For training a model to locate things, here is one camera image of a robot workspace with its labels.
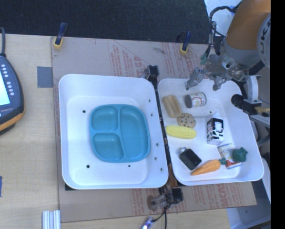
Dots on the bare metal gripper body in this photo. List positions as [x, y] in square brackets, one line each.
[222, 67]

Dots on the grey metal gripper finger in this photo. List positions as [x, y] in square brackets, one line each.
[218, 83]
[194, 79]

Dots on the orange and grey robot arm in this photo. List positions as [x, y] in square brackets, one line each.
[248, 27]

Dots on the white can with grey lid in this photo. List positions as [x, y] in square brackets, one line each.
[197, 99]

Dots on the tan bread roll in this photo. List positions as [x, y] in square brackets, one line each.
[171, 106]

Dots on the chocolate chip biscuit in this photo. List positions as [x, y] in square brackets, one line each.
[186, 120]

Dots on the black and white milk carton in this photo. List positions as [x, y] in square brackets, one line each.
[215, 130]

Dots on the thin black rod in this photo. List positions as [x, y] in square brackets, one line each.
[162, 118]

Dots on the yellow corn cob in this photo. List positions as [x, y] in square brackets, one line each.
[181, 132]

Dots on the white plastic tray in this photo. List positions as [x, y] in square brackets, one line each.
[242, 132]
[80, 137]

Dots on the white can with red base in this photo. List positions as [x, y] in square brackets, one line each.
[227, 153]

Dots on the green broccoli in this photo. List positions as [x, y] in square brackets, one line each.
[239, 154]

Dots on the black bottle with grey cap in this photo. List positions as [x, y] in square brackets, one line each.
[190, 159]

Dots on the orange carrot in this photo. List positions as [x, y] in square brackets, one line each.
[206, 167]

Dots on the blue divided plate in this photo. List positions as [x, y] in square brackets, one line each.
[119, 133]

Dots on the brown cardboard board red print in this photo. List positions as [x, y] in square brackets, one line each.
[104, 54]

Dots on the black cylinder on white bracket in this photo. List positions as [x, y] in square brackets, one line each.
[246, 99]

